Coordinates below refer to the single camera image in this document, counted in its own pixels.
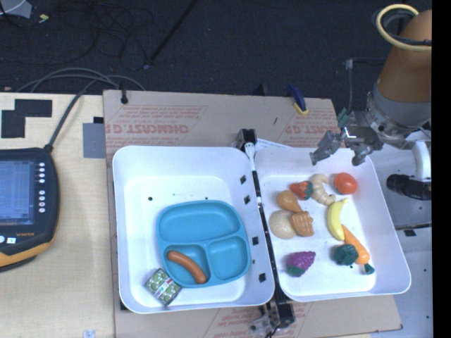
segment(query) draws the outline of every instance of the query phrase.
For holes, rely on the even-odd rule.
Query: blue clamp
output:
[[[309,109],[305,105],[304,95],[302,95],[301,91],[296,88],[293,84],[289,84],[287,86],[288,94],[295,100],[293,107],[300,115],[306,115],[309,112]]]

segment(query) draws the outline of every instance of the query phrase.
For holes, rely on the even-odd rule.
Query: yellow cable ring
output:
[[[376,17],[376,28],[379,31],[379,33],[382,35],[382,37],[385,40],[387,40],[389,43],[391,43],[392,45],[395,45],[396,47],[398,47],[400,49],[406,49],[406,50],[412,50],[412,51],[430,51],[432,49],[432,46],[416,46],[416,45],[405,44],[404,42],[400,42],[400,41],[394,39],[385,31],[385,29],[383,28],[383,26],[381,24],[381,18],[388,11],[394,10],[396,8],[403,8],[405,10],[410,11],[414,15],[419,14],[415,8],[412,8],[411,6],[405,5],[405,4],[393,4],[393,5],[387,6],[386,8],[383,8]]]

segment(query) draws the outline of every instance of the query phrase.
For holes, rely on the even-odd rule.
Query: cardboard sheet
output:
[[[299,115],[291,98],[169,92],[104,92],[106,163],[116,336],[187,338],[253,337],[249,324],[258,307],[202,309],[140,315],[121,309],[116,258],[116,215],[111,159],[127,145],[230,146],[241,129],[257,137],[296,147],[316,147],[326,130],[338,132],[330,99],[306,98]],[[337,337],[398,330],[401,320],[393,296],[293,302],[296,321],[277,337]]]

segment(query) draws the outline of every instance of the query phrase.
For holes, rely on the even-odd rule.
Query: red toy tomato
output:
[[[352,194],[357,190],[357,181],[348,173],[336,174],[333,184],[341,194]]]

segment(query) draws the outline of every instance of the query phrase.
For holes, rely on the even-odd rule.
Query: toy sausage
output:
[[[180,264],[191,273],[197,284],[204,284],[206,282],[206,275],[204,271],[193,261],[189,256],[186,256],[179,251],[169,251],[166,255],[168,260]]]

